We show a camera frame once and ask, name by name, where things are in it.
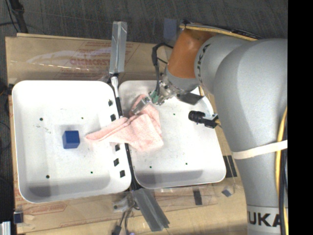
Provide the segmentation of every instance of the gray carpet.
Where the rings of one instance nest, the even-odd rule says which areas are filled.
[[[128,41],[164,41],[164,22],[182,19],[250,31],[265,38],[288,37],[288,0],[20,0],[30,33],[111,39],[112,22],[128,23]],[[9,22],[0,0],[0,24]],[[0,26],[0,81],[6,83],[5,36],[14,36],[11,24]],[[0,96],[0,121],[9,125],[6,95]],[[10,142],[0,126],[2,147]],[[0,177],[12,185],[10,149],[0,153]],[[0,188],[1,200],[8,190]]]

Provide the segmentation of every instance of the blue block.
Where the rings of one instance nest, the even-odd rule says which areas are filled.
[[[80,143],[78,131],[65,131],[62,139],[64,149],[77,148]]]

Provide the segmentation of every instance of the white strap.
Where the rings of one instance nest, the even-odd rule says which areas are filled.
[[[258,155],[267,154],[279,150],[284,150],[288,147],[288,140],[276,143],[269,143],[246,151],[232,152],[234,159],[248,159]]]

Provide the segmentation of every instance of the pink cloth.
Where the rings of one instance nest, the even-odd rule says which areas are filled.
[[[140,95],[132,109],[145,96]],[[100,131],[86,135],[86,138],[91,141],[128,143],[137,151],[151,151],[164,145],[159,115],[155,107],[148,104],[138,115],[131,111],[129,115],[130,118],[119,118]]]

